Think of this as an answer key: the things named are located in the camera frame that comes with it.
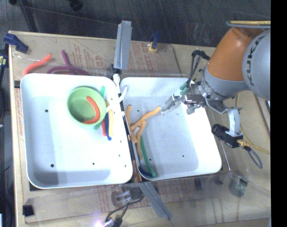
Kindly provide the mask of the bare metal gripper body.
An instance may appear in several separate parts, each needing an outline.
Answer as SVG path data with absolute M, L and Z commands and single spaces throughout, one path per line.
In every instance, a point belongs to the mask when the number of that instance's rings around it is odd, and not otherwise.
M 200 94 L 197 84 L 190 83 L 188 87 L 181 90 L 181 101 L 187 106 L 187 114 L 192 114 L 198 108 L 206 108 L 206 99 Z

